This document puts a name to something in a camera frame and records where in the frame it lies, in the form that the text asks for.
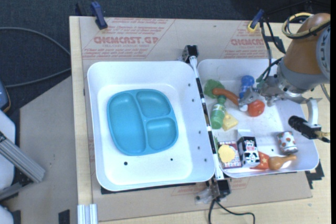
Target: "white tray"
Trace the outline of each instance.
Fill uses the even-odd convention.
[[[97,62],[88,70],[96,173],[107,190],[120,191],[204,182],[214,162],[203,108],[192,68],[179,61]],[[127,156],[113,143],[107,103],[114,94],[135,89],[164,93],[173,107],[178,139],[169,149]]]
[[[208,79],[220,81],[227,90],[238,95],[240,80],[244,75],[253,76],[255,79],[268,67],[267,59],[207,59],[198,65],[202,87]],[[206,96],[205,102],[208,112],[211,113],[215,99]],[[225,103],[227,112],[233,115],[238,121],[234,128],[224,131],[223,129],[213,130],[213,135],[218,141],[236,141],[237,130],[250,130],[256,137],[258,150],[269,155],[281,155],[276,135],[283,131],[292,131],[298,147],[295,161],[287,162],[280,170],[254,170],[249,168],[223,169],[223,172],[230,177],[247,177],[264,174],[288,173],[301,170],[312,170],[319,163],[319,155],[313,140],[305,138],[301,133],[292,129],[288,119],[292,115],[305,118],[301,105],[292,101],[277,101],[272,107],[265,106],[265,111],[258,117],[251,117],[247,112],[242,112],[229,100]]]

